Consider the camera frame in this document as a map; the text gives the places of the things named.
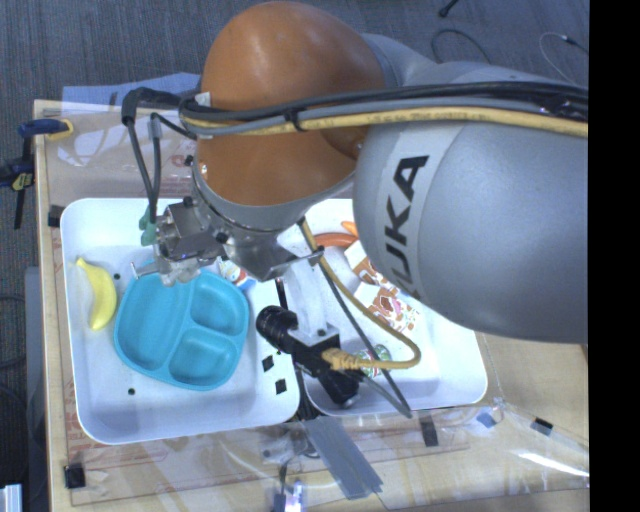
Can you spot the blue divided plate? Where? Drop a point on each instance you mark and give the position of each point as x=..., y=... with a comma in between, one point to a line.
x=170, y=325

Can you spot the small colourful printed can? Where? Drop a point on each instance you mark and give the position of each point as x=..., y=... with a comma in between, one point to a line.
x=235, y=275

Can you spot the white plastic tray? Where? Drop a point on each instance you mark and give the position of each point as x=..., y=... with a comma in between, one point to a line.
x=450, y=370
x=165, y=410

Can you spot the black cylinder on white bracket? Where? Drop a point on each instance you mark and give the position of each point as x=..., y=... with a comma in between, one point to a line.
x=305, y=300

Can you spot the yellow banana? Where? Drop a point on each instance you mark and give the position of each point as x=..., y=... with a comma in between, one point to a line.
x=102, y=295

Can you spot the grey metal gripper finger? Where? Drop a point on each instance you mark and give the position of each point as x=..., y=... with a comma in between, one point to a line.
x=181, y=272
x=146, y=270

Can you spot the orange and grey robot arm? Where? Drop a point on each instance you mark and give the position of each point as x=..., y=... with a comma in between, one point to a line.
x=470, y=225

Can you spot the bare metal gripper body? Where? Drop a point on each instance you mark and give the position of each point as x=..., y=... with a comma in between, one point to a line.
x=192, y=232

